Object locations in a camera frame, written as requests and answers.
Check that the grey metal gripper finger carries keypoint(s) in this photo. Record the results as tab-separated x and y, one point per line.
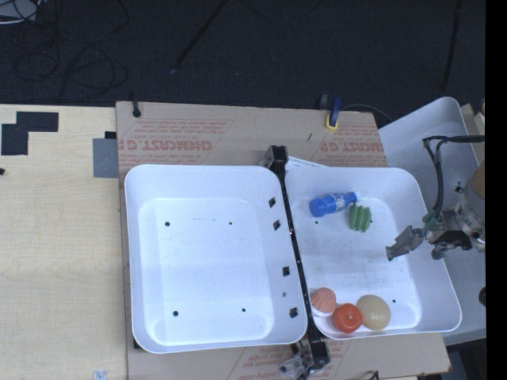
439	252
405	243

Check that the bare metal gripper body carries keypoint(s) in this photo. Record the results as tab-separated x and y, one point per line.
451	234

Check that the white plastic tray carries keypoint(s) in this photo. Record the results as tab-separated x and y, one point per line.
356	259
206	259

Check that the green ribbed toy vegetable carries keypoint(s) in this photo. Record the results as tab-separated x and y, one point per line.
359	218

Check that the beige round toy bread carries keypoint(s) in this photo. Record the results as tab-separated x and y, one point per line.
374	312

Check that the blue plastic bottle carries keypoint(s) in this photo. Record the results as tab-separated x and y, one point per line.
327	205

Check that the red toy tomato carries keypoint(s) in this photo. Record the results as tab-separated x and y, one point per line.
348	318

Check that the pink toy scallop shell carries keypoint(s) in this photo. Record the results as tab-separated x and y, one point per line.
323	300

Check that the thin black rod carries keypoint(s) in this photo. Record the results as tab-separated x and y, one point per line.
294	248

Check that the white paper sheet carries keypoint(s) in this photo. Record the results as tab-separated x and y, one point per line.
305	162

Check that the brown cardboard board red print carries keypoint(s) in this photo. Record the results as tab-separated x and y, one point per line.
237	137

